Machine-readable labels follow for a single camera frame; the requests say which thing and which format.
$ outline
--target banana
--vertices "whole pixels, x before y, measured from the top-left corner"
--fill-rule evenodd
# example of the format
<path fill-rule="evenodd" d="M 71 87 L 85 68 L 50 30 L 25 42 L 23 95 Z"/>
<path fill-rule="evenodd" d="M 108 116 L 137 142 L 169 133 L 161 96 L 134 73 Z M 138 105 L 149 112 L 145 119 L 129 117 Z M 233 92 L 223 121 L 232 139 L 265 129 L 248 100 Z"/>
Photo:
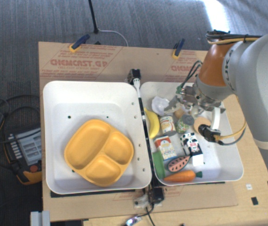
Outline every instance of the banana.
<path fill-rule="evenodd" d="M 160 130 L 159 118 L 155 112 L 149 111 L 147 108 L 144 108 L 144 111 L 150 121 L 149 138 L 153 139 Z"/>

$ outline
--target toy watermelon slice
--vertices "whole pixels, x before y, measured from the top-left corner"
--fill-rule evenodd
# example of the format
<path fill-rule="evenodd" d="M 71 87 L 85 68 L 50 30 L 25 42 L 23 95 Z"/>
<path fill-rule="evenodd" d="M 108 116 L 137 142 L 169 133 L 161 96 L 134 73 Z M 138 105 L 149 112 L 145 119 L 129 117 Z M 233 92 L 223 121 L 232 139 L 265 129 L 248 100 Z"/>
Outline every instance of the toy watermelon slice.
<path fill-rule="evenodd" d="M 180 156 L 175 159 L 172 159 L 167 164 L 167 169 L 170 172 L 178 172 L 187 165 L 187 163 L 189 162 L 189 159 L 190 159 L 190 156 Z"/>

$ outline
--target cardboard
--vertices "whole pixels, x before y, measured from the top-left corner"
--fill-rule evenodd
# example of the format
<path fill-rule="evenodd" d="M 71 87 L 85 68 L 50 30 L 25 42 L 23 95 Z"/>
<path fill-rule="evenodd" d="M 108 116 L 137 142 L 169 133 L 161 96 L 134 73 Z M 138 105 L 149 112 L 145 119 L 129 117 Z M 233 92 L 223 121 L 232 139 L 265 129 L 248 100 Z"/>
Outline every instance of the cardboard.
<path fill-rule="evenodd" d="M 183 82 L 192 65 L 203 61 L 206 51 L 182 50 L 179 59 L 172 49 L 82 45 L 76 53 L 69 43 L 39 42 L 39 78 L 43 167 L 43 210 L 51 221 L 99 218 L 144 213 L 134 208 L 142 190 L 109 194 L 51 197 L 45 181 L 45 135 L 42 91 L 55 80 L 126 81 L 131 69 L 140 69 L 141 84 L 147 81 Z M 154 212 L 235 206 L 238 204 L 231 182 L 164 187 L 165 200 Z"/>

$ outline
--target dark gray floor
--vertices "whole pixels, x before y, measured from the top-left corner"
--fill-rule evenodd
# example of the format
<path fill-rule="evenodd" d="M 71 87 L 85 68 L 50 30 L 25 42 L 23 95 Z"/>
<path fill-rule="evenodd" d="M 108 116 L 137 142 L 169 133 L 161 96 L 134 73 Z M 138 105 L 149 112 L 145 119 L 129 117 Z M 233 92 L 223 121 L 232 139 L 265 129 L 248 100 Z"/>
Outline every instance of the dark gray floor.
<path fill-rule="evenodd" d="M 268 33 L 268 0 L 92 0 L 97 25 L 114 30 L 131 47 L 172 48 L 185 38 L 184 49 L 208 50 L 207 31 Z M 73 42 L 93 32 L 88 0 L 0 0 L 0 98 L 39 94 L 38 42 Z M 125 46 L 115 33 L 91 34 L 87 43 Z M 12 109 L 39 106 L 37 99 L 11 101 Z M 22 110 L 9 127 L 39 121 Z M 41 210 L 41 184 L 21 185 L 0 145 L 0 225 L 29 225 L 31 211 Z"/>

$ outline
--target toy carrot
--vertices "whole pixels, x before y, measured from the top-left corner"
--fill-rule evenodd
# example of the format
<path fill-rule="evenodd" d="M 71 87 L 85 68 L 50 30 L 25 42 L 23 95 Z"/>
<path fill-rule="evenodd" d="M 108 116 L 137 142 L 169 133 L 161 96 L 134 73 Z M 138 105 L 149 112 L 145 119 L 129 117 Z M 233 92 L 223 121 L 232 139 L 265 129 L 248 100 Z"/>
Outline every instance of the toy carrot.
<path fill-rule="evenodd" d="M 197 172 L 195 173 L 193 170 L 186 170 L 186 171 L 181 171 L 177 172 L 175 174 L 169 175 L 164 178 L 164 181 L 169 181 L 169 182 L 190 182 L 194 180 L 196 177 L 201 178 L 202 172 Z"/>

